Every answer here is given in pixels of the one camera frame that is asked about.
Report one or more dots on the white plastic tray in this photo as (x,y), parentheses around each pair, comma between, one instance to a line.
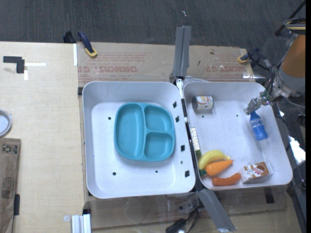
(104,154)
(226,135)

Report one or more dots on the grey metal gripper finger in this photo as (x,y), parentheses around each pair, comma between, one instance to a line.
(255,106)
(248,107)

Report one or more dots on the orange carrot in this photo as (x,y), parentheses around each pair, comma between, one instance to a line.
(218,167)

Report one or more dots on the brown paper bag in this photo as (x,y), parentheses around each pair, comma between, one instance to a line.
(8,178)

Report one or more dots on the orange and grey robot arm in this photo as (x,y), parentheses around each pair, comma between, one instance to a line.
(294,59)

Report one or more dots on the white and brown carton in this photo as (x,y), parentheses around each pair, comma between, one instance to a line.
(255,172)

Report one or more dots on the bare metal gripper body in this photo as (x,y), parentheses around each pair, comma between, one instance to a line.
(279,93)

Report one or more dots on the white and gold packet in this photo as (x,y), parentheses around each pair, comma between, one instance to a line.
(195,139)

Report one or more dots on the brown cardboard board red print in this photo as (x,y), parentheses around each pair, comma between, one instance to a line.
(145,64)

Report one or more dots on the yellow banana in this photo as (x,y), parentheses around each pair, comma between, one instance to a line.
(210,156)

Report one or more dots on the blue divided plate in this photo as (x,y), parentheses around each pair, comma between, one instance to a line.
(131,130)

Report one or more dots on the white and orange can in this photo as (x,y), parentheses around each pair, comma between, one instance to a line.
(203,103)

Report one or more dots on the orange sausage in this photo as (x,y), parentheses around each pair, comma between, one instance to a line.
(226,180)

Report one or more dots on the blue plastic bottle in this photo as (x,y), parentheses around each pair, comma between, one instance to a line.
(259,127)

